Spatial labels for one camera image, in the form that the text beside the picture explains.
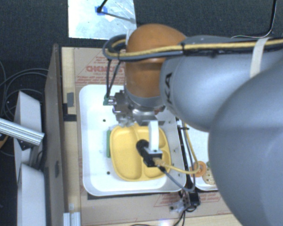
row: yellow cable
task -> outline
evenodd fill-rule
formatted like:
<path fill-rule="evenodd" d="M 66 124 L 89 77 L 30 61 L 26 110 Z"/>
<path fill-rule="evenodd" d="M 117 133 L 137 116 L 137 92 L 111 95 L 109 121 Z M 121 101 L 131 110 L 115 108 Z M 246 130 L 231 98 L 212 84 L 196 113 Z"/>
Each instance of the yellow cable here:
<path fill-rule="evenodd" d="M 155 165 L 156 166 L 162 166 L 162 167 L 165 167 L 165 168 L 170 168 L 170 169 L 173 169 L 175 171 L 178 171 L 178 172 L 181 172 L 181 173 L 184 173 L 184 174 L 195 174 L 199 171 L 200 169 L 200 166 L 199 166 L 199 163 L 198 163 L 198 160 L 197 160 L 197 157 L 195 155 L 195 152 L 194 152 L 194 149 L 193 149 L 193 146 L 192 146 L 192 143 L 191 143 L 191 140 L 190 140 L 190 137 L 189 137 L 189 133 L 188 133 L 188 130 L 185 130 L 185 136 L 187 138 L 187 141 L 188 141 L 188 144 L 189 144 L 189 147 L 190 147 L 190 150 L 191 150 L 191 153 L 193 155 L 193 158 L 195 160 L 195 163 L 196 163 L 196 169 L 192 170 L 192 171 L 185 171 L 185 170 L 182 170 L 180 168 L 177 168 L 177 167 L 174 167 L 174 166 L 171 166 L 169 164 L 167 164 L 166 162 L 164 162 L 163 160 L 161 160 L 160 158 L 153 158 L 153 161 L 155 162 Z"/>
<path fill-rule="evenodd" d="M 113 45 L 117 45 L 124 40 L 116 41 Z M 245 41 L 245 42 L 227 42 L 227 43 L 203 43 L 203 44 L 186 44 L 184 46 L 185 50 L 198 50 L 198 49 L 231 49 L 231 48 L 252 48 L 256 45 L 257 41 Z M 277 45 L 283 43 L 283 39 L 269 40 L 265 43 L 266 46 Z M 165 46 L 160 48 L 153 48 L 139 52 L 121 53 L 120 57 L 131 57 L 131 56 L 141 56 L 148 55 L 159 52 L 167 51 L 181 51 L 183 48 L 181 45 Z M 106 52 L 108 56 L 117 57 L 118 53 Z"/>
<path fill-rule="evenodd" d="M 112 47 L 114 48 L 115 46 L 119 45 L 120 43 L 124 43 L 124 42 L 126 42 L 126 39 L 118 40 L 112 44 Z"/>

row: white foam block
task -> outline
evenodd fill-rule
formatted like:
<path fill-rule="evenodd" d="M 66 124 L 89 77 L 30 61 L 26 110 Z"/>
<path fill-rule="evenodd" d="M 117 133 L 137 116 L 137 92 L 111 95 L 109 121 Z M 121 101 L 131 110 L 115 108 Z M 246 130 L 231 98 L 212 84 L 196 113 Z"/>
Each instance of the white foam block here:
<path fill-rule="evenodd" d="M 17 214 L 17 226 L 46 226 L 44 175 L 25 164 L 18 182 Z"/>
<path fill-rule="evenodd" d="M 31 96 L 19 92 L 14 122 L 29 129 L 42 131 L 40 102 Z M 14 138 L 16 177 L 19 179 L 21 163 L 34 166 L 37 154 L 42 150 L 42 143 L 33 149 L 22 151 L 18 140 Z"/>

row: black carpet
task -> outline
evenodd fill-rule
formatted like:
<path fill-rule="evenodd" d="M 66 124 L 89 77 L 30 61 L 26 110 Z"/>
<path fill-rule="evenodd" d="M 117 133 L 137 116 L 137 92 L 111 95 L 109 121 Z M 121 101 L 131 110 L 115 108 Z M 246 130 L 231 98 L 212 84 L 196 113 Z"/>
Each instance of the black carpet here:
<path fill-rule="evenodd" d="M 187 36 L 263 35 L 269 29 L 273 0 L 134 0 L 137 24 L 161 23 Z M 0 60 L 7 77 L 28 68 L 48 68 L 51 48 L 98 47 L 102 40 L 68 38 L 67 0 L 0 0 Z M 283 0 L 278 0 L 272 35 L 283 32 Z M 3 81 L 0 70 L 0 83 Z M 19 78 L 11 88 L 42 91 L 38 75 Z M 1 111 L 2 89 L 0 89 Z M 10 100 L 11 106 L 16 98 Z M 13 153 L 11 140 L 2 149 Z M 17 221 L 13 158 L 0 152 L 0 226 Z"/>

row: green strip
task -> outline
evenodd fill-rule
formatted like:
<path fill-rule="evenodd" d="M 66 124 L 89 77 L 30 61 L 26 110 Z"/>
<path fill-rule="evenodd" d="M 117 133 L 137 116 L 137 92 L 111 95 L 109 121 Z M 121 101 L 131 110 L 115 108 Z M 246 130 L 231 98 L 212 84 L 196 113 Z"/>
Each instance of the green strip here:
<path fill-rule="evenodd" d="M 111 155 L 110 155 L 110 134 L 111 134 L 111 130 L 107 130 L 107 137 L 106 137 L 106 156 L 108 157 L 108 158 L 110 158 L 111 157 Z"/>

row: white tape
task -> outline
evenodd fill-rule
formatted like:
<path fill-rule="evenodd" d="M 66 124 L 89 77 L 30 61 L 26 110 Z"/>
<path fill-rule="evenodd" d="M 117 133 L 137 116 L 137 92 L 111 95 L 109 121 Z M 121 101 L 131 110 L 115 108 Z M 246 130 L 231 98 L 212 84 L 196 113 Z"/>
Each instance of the white tape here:
<path fill-rule="evenodd" d="M 250 77 L 254 77 L 260 73 L 261 60 L 263 56 L 264 46 L 269 38 L 258 39 L 253 50 L 253 56 L 250 64 Z"/>

